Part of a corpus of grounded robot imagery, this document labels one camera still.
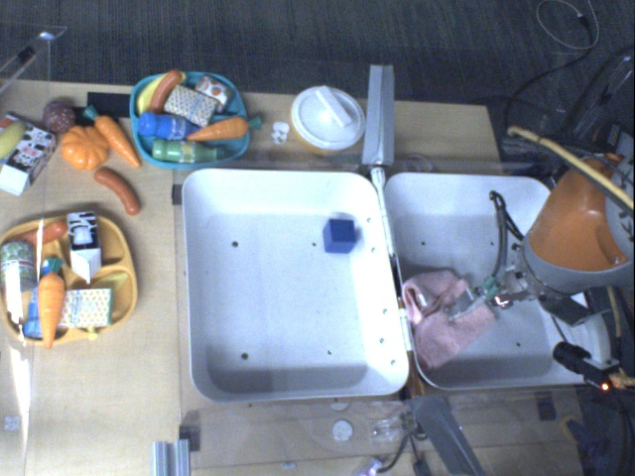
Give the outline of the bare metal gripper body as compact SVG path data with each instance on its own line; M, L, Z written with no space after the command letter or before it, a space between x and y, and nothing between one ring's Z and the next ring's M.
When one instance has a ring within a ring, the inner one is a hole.
M483 296L493 307L507 309L524 300L545 300L548 290L528 272L506 270L483 282Z

